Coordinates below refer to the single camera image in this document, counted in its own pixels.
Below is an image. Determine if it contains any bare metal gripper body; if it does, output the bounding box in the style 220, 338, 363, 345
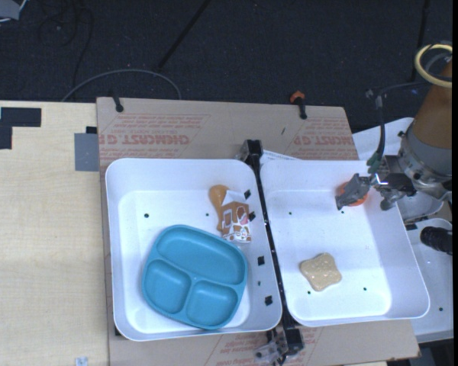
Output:
372, 153, 453, 221

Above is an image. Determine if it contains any orange round toy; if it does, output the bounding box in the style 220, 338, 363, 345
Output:
337, 181, 369, 208

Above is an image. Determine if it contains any white plastic tray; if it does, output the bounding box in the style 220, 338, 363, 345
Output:
105, 157, 284, 342
259, 159, 431, 328

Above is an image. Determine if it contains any thin black rod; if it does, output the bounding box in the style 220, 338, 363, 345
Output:
250, 154, 295, 332

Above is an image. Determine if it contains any brown and white carton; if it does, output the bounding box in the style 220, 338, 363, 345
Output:
218, 190, 253, 244

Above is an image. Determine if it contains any tan toy drumstick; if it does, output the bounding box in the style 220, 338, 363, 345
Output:
208, 184, 231, 233

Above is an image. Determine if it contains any brown cardboard board red print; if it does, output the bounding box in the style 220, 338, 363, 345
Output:
95, 96, 422, 366

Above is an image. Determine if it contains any blue divided plate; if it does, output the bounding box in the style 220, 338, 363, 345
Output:
140, 223, 250, 331

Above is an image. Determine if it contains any black cylinder on white bracket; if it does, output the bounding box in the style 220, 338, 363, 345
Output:
411, 217, 453, 256

